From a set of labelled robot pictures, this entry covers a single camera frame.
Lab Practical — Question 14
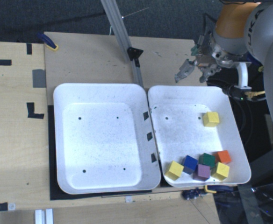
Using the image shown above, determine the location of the purple cube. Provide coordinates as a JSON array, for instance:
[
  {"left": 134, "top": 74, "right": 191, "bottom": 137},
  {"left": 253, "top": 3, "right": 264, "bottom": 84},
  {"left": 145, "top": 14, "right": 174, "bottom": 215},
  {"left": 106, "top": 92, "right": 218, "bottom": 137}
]
[{"left": 193, "top": 164, "right": 211, "bottom": 182}]

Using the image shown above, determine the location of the black cylinder on white bracket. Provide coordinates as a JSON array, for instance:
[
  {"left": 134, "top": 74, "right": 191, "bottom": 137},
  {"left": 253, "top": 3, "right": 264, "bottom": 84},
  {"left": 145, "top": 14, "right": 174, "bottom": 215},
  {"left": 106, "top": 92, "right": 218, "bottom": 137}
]
[{"left": 222, "top": 62, "right": 252, "bottom": 101}]

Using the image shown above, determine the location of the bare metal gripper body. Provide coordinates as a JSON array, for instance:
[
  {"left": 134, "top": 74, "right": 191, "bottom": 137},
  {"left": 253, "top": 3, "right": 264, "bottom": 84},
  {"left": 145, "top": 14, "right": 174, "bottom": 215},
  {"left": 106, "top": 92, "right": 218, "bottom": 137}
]
[{"left": 194, "top": 42, "right": 239, "bottom": 72}]

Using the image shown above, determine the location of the yellow cube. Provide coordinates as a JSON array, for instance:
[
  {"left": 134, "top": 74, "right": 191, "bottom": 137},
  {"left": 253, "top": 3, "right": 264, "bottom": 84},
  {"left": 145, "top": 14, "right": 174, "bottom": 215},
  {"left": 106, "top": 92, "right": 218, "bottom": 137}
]
[
  {"left": 210, "top": 161, "right": 230, "bottom": 181},
  {"left": 202, "top": 111, "right": 220, "bottom": 127},
  {"left": 164, "top": 161, "right": 185, "bottom": 181}
]

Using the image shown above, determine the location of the blue cube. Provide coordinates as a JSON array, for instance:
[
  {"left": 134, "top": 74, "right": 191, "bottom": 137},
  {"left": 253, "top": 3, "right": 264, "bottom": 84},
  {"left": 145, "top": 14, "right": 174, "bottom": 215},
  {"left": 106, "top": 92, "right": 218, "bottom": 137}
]
[{"left": 182, "top": 155, "right": 199, "bottom": 175}]

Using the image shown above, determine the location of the green cube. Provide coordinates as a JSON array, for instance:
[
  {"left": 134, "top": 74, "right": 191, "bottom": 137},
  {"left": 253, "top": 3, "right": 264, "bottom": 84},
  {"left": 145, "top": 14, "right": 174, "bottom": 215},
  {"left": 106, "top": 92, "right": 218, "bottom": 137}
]
[{"left": 198, "top": 153, "right": 216, "bottom": 168}]

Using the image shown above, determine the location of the orange cube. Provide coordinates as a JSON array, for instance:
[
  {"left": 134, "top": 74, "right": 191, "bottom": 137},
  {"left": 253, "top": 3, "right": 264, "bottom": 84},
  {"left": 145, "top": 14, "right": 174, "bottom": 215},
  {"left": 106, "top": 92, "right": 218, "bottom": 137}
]
[{"left": 215, "top": 150, "right": 232, "bottom": 164}]

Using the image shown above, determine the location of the white plastic tray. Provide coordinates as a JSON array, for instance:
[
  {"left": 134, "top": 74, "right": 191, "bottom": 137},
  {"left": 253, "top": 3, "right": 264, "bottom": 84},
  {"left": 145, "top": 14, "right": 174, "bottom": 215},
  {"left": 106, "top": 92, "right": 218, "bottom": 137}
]
[
  {"left": 147, "top": 85, "right": 252, "bottom": 188},
  {"left": 53, "top": 83, "right": 162, "bottom": 195}
]

